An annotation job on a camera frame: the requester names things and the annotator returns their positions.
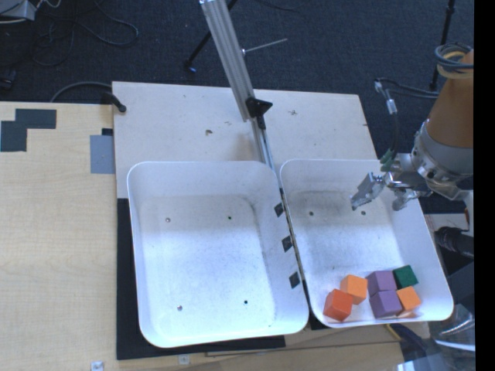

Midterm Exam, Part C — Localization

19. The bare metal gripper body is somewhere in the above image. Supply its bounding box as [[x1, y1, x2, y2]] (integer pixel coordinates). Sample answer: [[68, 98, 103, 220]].
[[383, 152, 475, 202]]

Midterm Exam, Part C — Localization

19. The white plastic tray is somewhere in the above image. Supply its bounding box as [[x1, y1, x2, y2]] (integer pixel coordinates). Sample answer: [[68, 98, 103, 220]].
[[126, 160, 311, 349], [278, 158, 456, 329]]

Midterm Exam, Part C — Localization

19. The green cube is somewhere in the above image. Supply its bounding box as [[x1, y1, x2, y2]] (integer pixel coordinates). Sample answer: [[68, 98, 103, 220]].
[[392, 264, 420, 290]]

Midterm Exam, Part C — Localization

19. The purple cube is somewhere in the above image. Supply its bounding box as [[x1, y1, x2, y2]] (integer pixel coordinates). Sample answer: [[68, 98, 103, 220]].
[[368, 289, 404, 320], [365, 270, 398, 298]]

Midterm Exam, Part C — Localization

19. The light orange cube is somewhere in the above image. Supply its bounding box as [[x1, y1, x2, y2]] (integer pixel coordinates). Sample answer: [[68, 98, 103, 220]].
[[340, 274, 369, 306], [395, 285, 423, 312]]

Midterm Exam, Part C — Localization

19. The dark orange cube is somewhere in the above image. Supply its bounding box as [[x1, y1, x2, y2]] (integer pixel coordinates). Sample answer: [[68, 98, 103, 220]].
[[322, 288, 354, 322]]

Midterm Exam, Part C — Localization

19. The pale flat board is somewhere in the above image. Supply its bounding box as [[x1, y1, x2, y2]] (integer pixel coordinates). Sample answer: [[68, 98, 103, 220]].
[[111, 80, 380, 200]]

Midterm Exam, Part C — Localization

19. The black cylinder on white bracket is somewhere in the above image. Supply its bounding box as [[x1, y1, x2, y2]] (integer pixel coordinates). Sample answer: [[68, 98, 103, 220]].
[[434, 190, 475, 261]]

